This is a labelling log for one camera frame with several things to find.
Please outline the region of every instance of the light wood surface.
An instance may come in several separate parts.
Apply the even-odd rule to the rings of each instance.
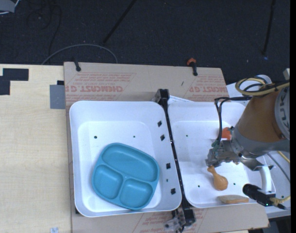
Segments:
[[[71,232],[65,110],[50,109],[63,66],[29,68],[0,96],[0,233]]]

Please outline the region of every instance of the black connector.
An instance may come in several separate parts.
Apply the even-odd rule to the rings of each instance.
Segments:
[[[243,186],[243,192],[249,198],[256,200],[257,203],[263,206],[272,206],[273,202],[270,198],[275,198],[275,194],[265,194],[260,191],[261,188],[252,184],[245,184]]]

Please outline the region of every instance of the wooden block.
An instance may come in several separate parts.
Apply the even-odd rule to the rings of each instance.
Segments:
[[[218,196],[218,198],[225,204],[238,204],[249,202],[249,198],[240,195],[222,195]]]

